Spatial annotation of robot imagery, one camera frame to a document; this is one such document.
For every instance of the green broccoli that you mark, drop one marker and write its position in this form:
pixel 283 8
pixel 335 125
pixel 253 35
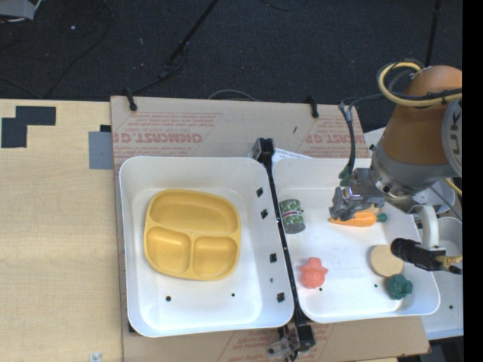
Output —
pixel 399 287

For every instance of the black cylinder on white bracket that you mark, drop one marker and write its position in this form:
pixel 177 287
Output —
pixel 413 253

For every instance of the white plastic tray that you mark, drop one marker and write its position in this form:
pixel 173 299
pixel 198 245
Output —
pixel 203 304
pixel 347 277

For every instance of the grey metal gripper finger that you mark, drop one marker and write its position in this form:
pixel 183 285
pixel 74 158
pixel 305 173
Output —
pixel 337 206
pixel 352 206

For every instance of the thin black rod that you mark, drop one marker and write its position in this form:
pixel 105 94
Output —
pixel 283 240

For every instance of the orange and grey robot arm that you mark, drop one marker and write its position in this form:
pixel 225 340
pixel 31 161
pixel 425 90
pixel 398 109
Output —
pixel 415 134

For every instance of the brown cardboard board red print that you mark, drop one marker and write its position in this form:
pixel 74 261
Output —
pixel 226 130

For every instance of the pink toy figure with hat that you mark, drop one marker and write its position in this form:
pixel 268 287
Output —
pixel 313 273

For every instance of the beige round biscuit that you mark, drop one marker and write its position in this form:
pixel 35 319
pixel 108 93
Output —
pixel 385 262

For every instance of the green can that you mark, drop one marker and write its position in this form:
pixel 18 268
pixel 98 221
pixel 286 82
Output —
pixel 291 215

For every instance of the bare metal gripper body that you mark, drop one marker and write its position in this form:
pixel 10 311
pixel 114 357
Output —
pixel 368 192

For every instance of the white printed paper sheet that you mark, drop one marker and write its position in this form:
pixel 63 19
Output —
pixel 288 154

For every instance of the orange carrot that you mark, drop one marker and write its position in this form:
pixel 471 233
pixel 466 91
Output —
pixel 362 220

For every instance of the yellow divided plate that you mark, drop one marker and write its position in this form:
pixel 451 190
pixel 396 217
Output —
pixel 188 217

